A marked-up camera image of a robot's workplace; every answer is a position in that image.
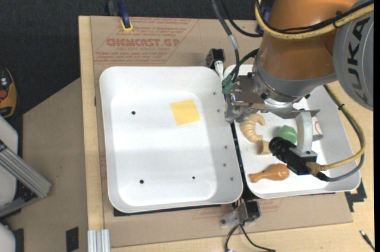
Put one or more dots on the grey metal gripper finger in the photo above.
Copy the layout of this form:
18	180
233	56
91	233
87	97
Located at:
230	114
243	116

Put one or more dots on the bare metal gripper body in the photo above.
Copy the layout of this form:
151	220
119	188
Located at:
248	93

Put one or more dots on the green rounded toy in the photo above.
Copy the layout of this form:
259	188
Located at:
287	133

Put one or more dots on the black cylinder on white bracket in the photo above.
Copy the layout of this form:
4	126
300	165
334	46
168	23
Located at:
297	159

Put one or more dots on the white and red cup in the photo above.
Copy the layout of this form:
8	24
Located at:
317	127

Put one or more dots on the beige croissant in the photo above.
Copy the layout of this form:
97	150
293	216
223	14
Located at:
251	127

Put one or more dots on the small beige cone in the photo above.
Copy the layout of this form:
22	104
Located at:
263	148

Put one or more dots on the brown cardboard board red print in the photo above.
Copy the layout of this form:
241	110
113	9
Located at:
166	233

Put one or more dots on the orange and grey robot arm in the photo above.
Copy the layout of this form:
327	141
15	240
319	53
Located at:
300	37

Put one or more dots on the brown chicken drumstick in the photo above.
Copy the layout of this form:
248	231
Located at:
274	172

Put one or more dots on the yellow cheese slice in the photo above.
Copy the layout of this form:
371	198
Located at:
185	112

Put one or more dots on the white plastic tray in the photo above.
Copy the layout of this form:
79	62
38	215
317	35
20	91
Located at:
160	155
332	138

